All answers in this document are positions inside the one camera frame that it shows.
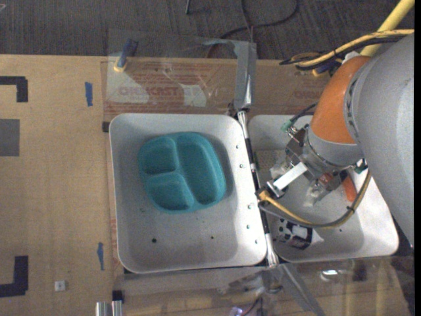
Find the wooden board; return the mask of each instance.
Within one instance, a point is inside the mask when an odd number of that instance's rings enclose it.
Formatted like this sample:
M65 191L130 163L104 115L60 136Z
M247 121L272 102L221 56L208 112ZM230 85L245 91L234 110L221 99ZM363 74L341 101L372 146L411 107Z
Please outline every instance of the wooden board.
M29 257L29 289L0 298L2 315L93 315L97 301L111 301L101 59L0 56L0 76L29 85L27 103L0 86L0 118L20 120L19 157L0 157L0 284L12 282L15 256ZM67 291L55 292L56 280Z

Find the white tray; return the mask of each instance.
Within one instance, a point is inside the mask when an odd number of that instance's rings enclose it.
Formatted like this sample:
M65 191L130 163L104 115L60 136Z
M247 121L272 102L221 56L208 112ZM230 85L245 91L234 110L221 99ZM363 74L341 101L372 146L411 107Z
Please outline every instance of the white tray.
M291 116L285 115L254 117L248 125L253 151L284 150L290 138L281 131L281 127L290 118ZM310 117L300 118L296 127L301 128L309 120ZM260 179L264 180L264 172L259 174ZM365 175L365 172L364 174L353 174L357 188L361 187ZM342 216L346 206L350 205L340 186L316 203L314 207L304 207L306 186L308 186L308 182L304 177L292 182L281 201L292 212L310 221L318 223L334 221ZM277 218L272 215L267 215L267 217L269 227L274 226L274 220ZM389 207L373 179L370 181L367 192L354 216L337 228L317 228L317 233L324 239L324 242L311 245L305 250L277 242L274 244L275 252L289 262L329 261L391 255L396 252L399 245L399 238Z
M139 148L175 132L202 133L212 142L227 180L227 193L215 206L168 214L147 199L137 167ZM123 114L111 122L110 139L118 255L125 268L153 273L250 266L264 259L264 231L237 121L223 115Z

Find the plastic container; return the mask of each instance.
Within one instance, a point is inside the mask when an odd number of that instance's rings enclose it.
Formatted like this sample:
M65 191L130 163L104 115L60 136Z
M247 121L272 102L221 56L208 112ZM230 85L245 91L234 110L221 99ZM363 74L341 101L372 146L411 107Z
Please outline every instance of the plastic container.
M152 204L167 213L187 213L220 202L224 171L212 144L196 132L149 140L137 155L140 178Z
M285 153L285 147L291 139L281 131L281 127L291 116L288 115L259 115L249 122L249 135L253 152L257 156L260 181L265 183L270 179L271 163L261 163L261 153L270 155L273 151ZM300 118L295 124L303 127L310 121L310 117ZM353 181L359 189L364 182L363 174L352 173ZM282 197L282 204L302 216L303 218L328 223L338 219L346 211L350 202L346 199L343 187L329 193L321 201L311 207L302 203L309 186L308 180L302 176L288 186L288 191ZM280 234L280 220L268 214L268 225L272 237ZM343 225L336 228L317 228L323 242L317 242L300 250L282 242L274 242L274 251L285 261L298 263L309 261L332 261L355 259L360 257L388 256L396 252L399 238L390 210L372 180L368 186L359 208L355 214Z
M151 159L144 168L151 178L171 173L181 176L178 171L185 172L191 166L183 164L183 155L187 160L197 160L191 153L194 148L185 148L181 139L186 132L200 134L211 143L222 166L226 191L220 202L211 205L213 200L200 196L206 192L197 190L195 197L207 202L206 209L168 214L149 199L137 158L148 142L172 137L159 144L166 157L158 158L160 163ZM225 115L122 114L110 124L110 141L118 256L127 270L147 274L246 267L264 259L266 238L238 121ZM151 149L150 153L159 150ZM208 181L200 182L209 186ZM160 184L156 191L165 192L163 187ZM218 197L218 191L210 192Z

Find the black cable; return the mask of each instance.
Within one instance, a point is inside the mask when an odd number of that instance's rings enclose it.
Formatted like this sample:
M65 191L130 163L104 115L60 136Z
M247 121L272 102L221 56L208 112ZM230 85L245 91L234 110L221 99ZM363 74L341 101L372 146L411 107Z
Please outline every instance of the black cable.
M254 24L253 25L253 24L251 24L249 22L249 17L248 17L249 16L249 12L247 12L247 9L245 8L245 0L241 0L241 11L243 13L243 18L244 18L244 21L245 21L245 26L239 27L239 28L235 28L235 29L230 30L230 31L228 31L226 33L223 33L221 36L219 36L219 38L220 39L226 39L226 38L230 37L231 35L233 35L235 33L243 32L245 30L248 30L249 31L249 35L250 35L250 42L253 42L253 31L254 30L259 29L259 28L264 28L264 27L277 26L277 25L279 25L279 24L281 24L281 23L289 20L295 14L295 12L298 9L298 0L294 0L293 3L294 3L294 5L293 5L293 8L292 8L292 11L287 16L285 16L285 17L283 17L283 18L281 18L279 20L273 21L273 22L265 22L265 23L262 23L262 24ZM210 57L211 51L212 51L212 49L216 45L218 45L218 44L214 44L214 45L212 45L210 47L210 49L208 51L208 54L207 54L207 57Z
M332 62L332 61L334 61L334 60L336 60L338 58L344 59L345 56L346 56L346 54L348 54L348 53L350 53L352 51L355 51L357 49L360 49L362 47L366 47L367 45L375 45L375 44L381 44L381 43L396 42L396 41L399 41L403 37L404 36L392 36L390 38L375 38L375 39L370 39L370 40L367 40L367 41L358 43L358 44L356 44L356 45L348 48L347 50L342 51L340 54L334 55L334 56L330 57L329 59L326 59L325 61L322 61L320 63L316 63L315 65L306 66L306 67L297 66L297 69L299 69L299 70L313 70L313 69L317 69L317 68L320 68L321 66L324 66L324 65L326 65L326 64L328 64L328 63L330 63L330 62ZM321 52L319 52L320 53L319 56L322 56L324 54L327 54L330 51L321 51ZM291 59L286 59L286 60L281 61L280 62L280 65L294 65L296 63L305 62L305 61L309 61L309 60L316 59L316 58L317 58L317 56L308 57L308 58L301 57L299 59L293 59L293 58L291 58Z
M291 119L290 119L290 121L291 121L292 123L296 122L296 121L297 121L297 119L299 119L300 117L304 116L304 115L307 113L307 111L309 111L310 109L314 108L314 107L317 105L317 103L318 103L318 102L315 102L315 103L313 103L313 104L309 105L307 108L305 108L305 109L301 110L301 111L300 111L299 113L297 113L297 114L296 114L293 118L291 118Z

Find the wire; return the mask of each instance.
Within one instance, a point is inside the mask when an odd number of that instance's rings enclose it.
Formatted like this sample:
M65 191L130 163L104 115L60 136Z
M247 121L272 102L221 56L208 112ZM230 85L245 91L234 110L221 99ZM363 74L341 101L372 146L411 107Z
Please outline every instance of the wire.
M270 215L273 215L274 217L277 217L277 218L279 218L279 219L284 219L284 218L285 218L283 215L280 215L280 214L278 214L278 213L275 213L275 212L273 212L273 211L271 211L271 210L267 209L267 208L263 205L263 203L266 203L266 202L267 202L267 201L260 201L260 202L259 202L258 207L259 207L259 209L260 209L261 211L264 211L264 212L266 212L266 213L268 213L268 214L270 214Z
M298 63L298 62L304 62L304 61L308 61L309 59L315 59L321 56L321 54L327 53L327 52L328 51L315 51L315 52L310 52L310 53L296 54L289 59L282 60L279 63L279 65L294 65L295 63Z
M335 228L338 226L343 225L344 223L346 223L349 218L352 217L352 215L355 213L355 211L357 210L358 206L360 205L366 191L367 191L367 187L370 183L371 180L371 172L368 171L366 178L364 180L364 183L361 186L361 189L359 190L354 202L352 203L351 206L347 207L347 212L342 215L342 217L336 219L335 221L332 221L330 223L326 223L326 224L317 224L317 223L312 223L306 219L303 219L301 217L299 217L298 215L296 215L295 213L292 213L289 209L287 209L285 206L283 206L282 204L278 203L276 200L272 199L272 197L270 196L269 192L267 190L263 190L258 194L258 197L260 200L263 201L267 201L269 203L271 203L273 206L275 206L276 208L278 208L280 211L284 212L286 215L288 215L289 217L291 217L293 220L295 220L300 226L303 227L309 227L309 228Z
M293 118L290 119L291 122L297 122L297 119L304 116L304 114L309 111L310 109L314 108L317 105L318 102L314 102L313 104L310 104L307 108L301 110L299 113L297 113Z
M403 36L409 35L413 32L414 30L412 29L386 30L383 32L374 32L371 34L361 36L358 39L346 43L332 51L329 51L328 53L322 54L321 56L315 59L303 62L291 62L287 60L282 61L280 65L293 63L299 70L312 70L323 66L329 61L336 60L337 58L342 58L347 53L350 53L351 51L354 51L360 47L366 47L367 45L371 45L374 43L395 42L401 39Z
M230 30L226 33L223 33L221 36L219 36L220 39L226 39L226 38L232 36L233 34L236 34L236 33L243 32L243 31L247 30L248 33L249 33L250 42L253 42L253 37L254 37L253 32L256 29L264 28L264 27L270 27L270 26L277 26L277 25L289 20L295 14L295 12L298 10L298 0L293 0L292 11L287 16L285 16L285 17L283 17L279 20L273 21L273 22L266 22L266 23L261 23L261 24L251 24L249 22L249 12L245 8L245 1L246 0L241 0L241 11L243 13L245 26L235 28L235 29ZM207 53L207 57L210 57L212 49L217 45L218 45L218 43L215 43L210 47L210 49Z
M415 0L400 0L386 20L384 20L383 24L379 27L378 31L395 29L413 6L415 6ZM378 45L365 47L361 51L361 55L373 56L378 47Z
M302 113L300 115L295 115L295 120L298 120L298 119L300 119L301 117L304 117L304 116L313 116L313 115L314 115L314 111L307 111L307 112Z

